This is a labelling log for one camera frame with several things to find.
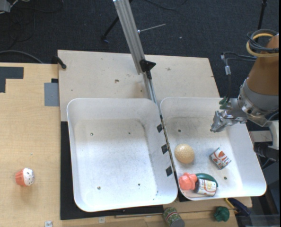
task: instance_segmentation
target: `empty white tray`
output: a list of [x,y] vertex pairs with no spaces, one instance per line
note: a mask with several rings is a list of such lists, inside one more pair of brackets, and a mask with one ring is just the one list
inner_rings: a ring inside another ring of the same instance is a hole
[[145,98],[68,103],[73,195],[87,212],[167,204],[177,197],[158,107]]
[[[190,200],[261,196],[266,191],[264,175],[246,125],[236,124],[226,127],[222,132],[210,132],[220,99],[171,97],[161,102],[161,113],[177,177],[184,172],[207,173],[219,185],[214,196],[180,190]],[[183,164],[175,158],[175,147],[181,143],[189,144],[194,149],[193,163]],[[223,169],[219,169],[209,159],[209,155],[218,147],[231,159]]]

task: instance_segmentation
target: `dark green toy cucumber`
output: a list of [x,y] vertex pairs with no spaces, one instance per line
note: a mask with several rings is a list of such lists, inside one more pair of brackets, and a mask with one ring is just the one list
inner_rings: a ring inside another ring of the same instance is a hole
[[214,181],[216,183],[216,186],[218,187],[218,183],[213,176],[206,174],[206,173],[196,173],[195,175],[197,176],[197,178]]

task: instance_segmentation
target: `wooden table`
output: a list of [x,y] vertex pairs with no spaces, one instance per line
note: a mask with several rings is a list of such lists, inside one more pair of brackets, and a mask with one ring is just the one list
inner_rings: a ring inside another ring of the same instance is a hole
[[[68,68],[74,64],[72,53],[77,52],[59,52],[59,56]],[[103,53],[95,52],[82,54],[87,58],[103,56],[102,60],[110,56],[106,54],[104,57]],[[126,60],[128,57],[120,54],[119,58]],[[162,95],[164,90],[159,89],[158,83],[165,81],[165,76],[158,77],[158,75],[178,73],[176,69],[183,67],[186,63],[191,63],[189,70],[194,74],[191,75],[191,73],[188,76],[187,82],[181,83],[187,83],[190,86],[191,94],[196,96],[194,93],[196,90],[192,90],[196,87],[201,88],[197,90],[198,96],[218,96],[208,59],[163,56],[148,56],[146,59],[163,64],[161,67],[156,66],[152,69],[152,76],[156,78],[155,90],[158,99],[164,97]],[[45,106],[44,98],[44,84],[59,78],[60,66],[0,63],[0,67],[24,68],[24,78],[6,79],[5,93],[0,93],[0,227],[43,227],[46,221],[52,221],[54,227],[167,226],[161,214],[60,220],[60,109],[62,105]],[[197,76],[199,72],[202,72],[200,78]],[[116,79],[119,80],[118,83],[115,83],[115,78],[112,78],[112,84],[115,86],[125,82],[124,76]],[[60,99],[64,101],[62,81],[59,84]],[[30,187],[22,187],[15,182],[15,173],[24,167],[33,169],[35,173],[35,183]],[[238,198],[238,200],[248,207],[252,206],[250,197]],[[172,204],[165,205],[164,208],[170,206],[177,208],[186,226],[238,226],[234,211],[223,199],[188,202],[176,200]],[[217,222],[214,219],[213,213],[217,206],[230,209],[230,218],[227,222]]]

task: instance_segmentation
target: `yellow ball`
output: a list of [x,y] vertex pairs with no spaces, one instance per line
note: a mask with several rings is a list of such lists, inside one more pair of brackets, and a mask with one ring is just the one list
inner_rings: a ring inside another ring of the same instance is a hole
[[194,161],[194,150],[188,144],[179,144],[175,147],[174,155],[182,163],[189,164]]

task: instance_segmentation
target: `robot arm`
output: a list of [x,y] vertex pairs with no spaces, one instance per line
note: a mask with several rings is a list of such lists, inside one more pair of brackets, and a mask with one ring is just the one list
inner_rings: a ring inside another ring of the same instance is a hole
[[[271,37],[266,47],[255,41],[261,36]],[[215,112],[212,132],[220,132],[227,126],[246,123],[247,120],[268,127],[271,122],[265,116],[279,107],[279,34],[272,30],[258,30],[249,38],[247,51],[257,59],[240,87],[238,98],[229,99],[222,105],[223,111]]]

